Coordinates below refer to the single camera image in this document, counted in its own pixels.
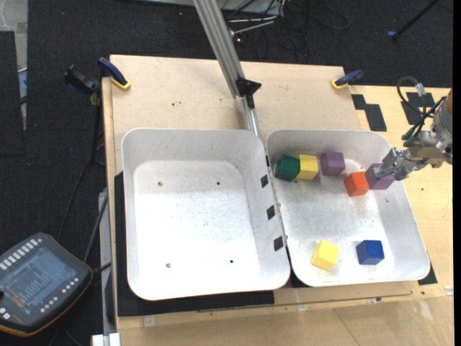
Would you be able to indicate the pale wood board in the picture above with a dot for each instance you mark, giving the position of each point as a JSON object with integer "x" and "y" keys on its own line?
{"x": 187, "y": 96}

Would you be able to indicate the white plastic tray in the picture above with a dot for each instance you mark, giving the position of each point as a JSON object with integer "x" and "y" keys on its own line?
{"x": 194, "y": 222}
{"x": 324, "y": 218}

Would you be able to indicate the orange cube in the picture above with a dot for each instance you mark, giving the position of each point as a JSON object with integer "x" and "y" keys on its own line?
{"x": 356, "y": 184}

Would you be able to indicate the yellow cube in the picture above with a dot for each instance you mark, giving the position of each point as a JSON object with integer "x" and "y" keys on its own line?
{"x": 325, "y": 254}
{"x": 308, "y": 167}

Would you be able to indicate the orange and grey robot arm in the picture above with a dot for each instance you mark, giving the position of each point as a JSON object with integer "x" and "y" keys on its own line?
{"x": 446, "y": 121}

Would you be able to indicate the green cube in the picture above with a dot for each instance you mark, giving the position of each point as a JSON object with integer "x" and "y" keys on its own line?
{"x": 287, "y": 168}

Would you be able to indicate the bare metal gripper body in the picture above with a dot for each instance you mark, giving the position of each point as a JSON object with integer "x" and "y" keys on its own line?
{"x": 426, "y": 153}

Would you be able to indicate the purple cube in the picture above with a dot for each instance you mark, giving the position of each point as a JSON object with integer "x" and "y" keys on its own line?
{"x": 382, "y": 183}
{"x": 333, "y": 163}

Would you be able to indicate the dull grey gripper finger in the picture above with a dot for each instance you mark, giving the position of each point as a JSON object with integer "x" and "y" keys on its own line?
{"x": 389, "y": 158}
{"x": 403, "y": 171}

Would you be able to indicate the blue cube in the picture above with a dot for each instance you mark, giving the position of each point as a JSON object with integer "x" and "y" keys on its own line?
{"x": 370, "y": 252}

